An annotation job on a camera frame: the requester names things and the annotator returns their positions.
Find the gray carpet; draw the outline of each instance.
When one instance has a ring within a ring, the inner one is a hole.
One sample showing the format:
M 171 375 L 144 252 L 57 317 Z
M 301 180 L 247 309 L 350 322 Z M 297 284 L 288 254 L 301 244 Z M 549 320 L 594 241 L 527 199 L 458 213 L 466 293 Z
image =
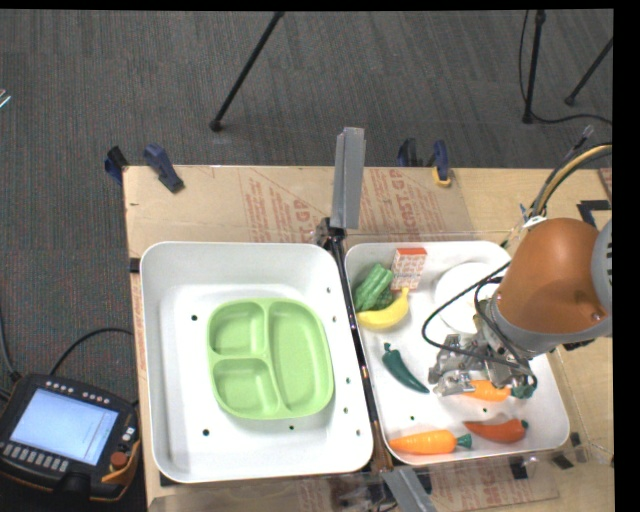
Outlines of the gray carpet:
M 367 166 L 395 165 L 412 137 L 425 161 L 443 139 L 454 168 L 526 169 L 554 167 L 587 125 L 589 144 L 611 141 L 613 52 L 564 98 L 613 36 L 613 9 L 546 11 L 525 124 L 534 14 L 523 34 L 524 10 L 288 12 L 214 133 L 271 12 L 0 9 L 0 307 L 16 370 L 48 372 L 92 329 L 132 327 L 113 146 L 131 164 L 156 142 L 175 164 L 333 165 L 354 126 Z M 130 337 L 106 333 L 58 373 L 133 400 L 133 358 Z M 58 509 L 0 479 L 1 511 Z M 145 509 L 142 471 L 118 505 L 90 507 L 107 509 Z

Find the wooden table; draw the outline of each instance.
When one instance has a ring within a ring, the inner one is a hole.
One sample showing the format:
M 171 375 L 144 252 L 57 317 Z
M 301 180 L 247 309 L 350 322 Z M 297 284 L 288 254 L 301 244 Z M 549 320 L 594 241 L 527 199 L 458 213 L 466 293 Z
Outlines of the wooden table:
M 123 172 L 129 254 L 134 264 L 146 248 L 164 240 L 309 242 L 319 221 L 330 215 L 332 167 L 176 166 L 176 171 L 186 185 L 176 194 L 160 183 L 150 167 L 128 167 Z M 395 240 L 398 236 L 415 239 L 422 233 L 429 233 L 431 238 L 455 233 L 499 243 L 517 224 L 519 205 L 531 203 L 549 172 L 455 169 L 452 186 L 442 188 L 433 182 L 431 168 L 366 168 L 360 229 L 350 231 L 348 238 L 383 241 L 381 233 Z M 608 199 L 598 171 L 580 170 L 557 189 L 549 202 L 548 215 L 579 219 L 576 205 Z M 593 215 L 602 227 L 611 211 L 595 211 Z M 131 274 L 131 289 L 149 509 L 184 512 L 215 504 L 216 510 L 230 511 L 332 510 L 335 496 L 331 495 L 334 490 L 329 479 L 239 482 L 231 487 L 160 485 L 149 441 L 144 324 L 137 273 Z M 576 450 L 543 454 L 538 462 L 532 460 L 531 488 L 526 492 L 510 489 L 506 482 L 496 485 L 487 481 L 464 489 L 434 488 L 432 499 L 439 510 L 473 510 L 487 504 L 497 505 L 492 509 L 496 511 L 614 509 L 614 470 L 610 464 L 612 340 L 598 339 L 571 352 L 560 348 L 546 357 L 558 380 L 571 429 L 579 434 L 582 444 Z M 553 456 L 558 454 L 566 456 L 572 467 L 560 469 L 553 463 Z M 515 496 L 518 492 L 524 495 Z

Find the display screen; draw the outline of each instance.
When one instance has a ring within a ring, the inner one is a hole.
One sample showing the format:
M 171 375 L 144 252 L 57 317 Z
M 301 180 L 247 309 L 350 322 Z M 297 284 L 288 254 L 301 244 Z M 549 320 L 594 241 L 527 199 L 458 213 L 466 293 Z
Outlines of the display screen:
M 118 412 L 37 389 L 11 440 L 95 466 Z

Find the small box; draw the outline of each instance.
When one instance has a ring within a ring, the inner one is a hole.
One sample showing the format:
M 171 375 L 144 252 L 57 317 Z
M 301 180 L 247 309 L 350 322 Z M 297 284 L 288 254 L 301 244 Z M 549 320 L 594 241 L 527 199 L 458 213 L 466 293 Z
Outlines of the small box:
M 396 254 L 391 264 L 391 271 L 393 272 L 391 290 L 396 291 L 406 287 L 409 290 L 415 290 L 420 283 L 422 269 L 426 260 L 427 251 L 422 247 L 396 249 Z

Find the blue clamp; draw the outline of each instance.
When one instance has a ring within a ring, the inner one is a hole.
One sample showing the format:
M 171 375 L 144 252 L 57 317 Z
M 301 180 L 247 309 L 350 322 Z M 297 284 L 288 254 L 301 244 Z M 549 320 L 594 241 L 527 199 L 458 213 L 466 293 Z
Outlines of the blue clamp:
M 120 151 L 118 146 L 113 146 L 107 153 L 104 161 L 104 170 L 122 186 L 122 169 L 127 167 L 129 162 Z
M 160 181 L 171 192 L 177 192 L 184 187 L 184 182 L 176 174 L 176 170 L 162 146 L 152 142 L 144 148 L 143 156 L 151 167 L 160 172 Z
M 449 177 L 449 157 L 447 155 L 447 146 L 443 140 L 437 140 L 433 145 L 433 156 L 429 159 L 427 167 L 431 167 L 436 164 L 436 168 L 433 172 L 433 179 L 436 184 L 441 187 L 448 187 L 451 185 L 451 178 Z

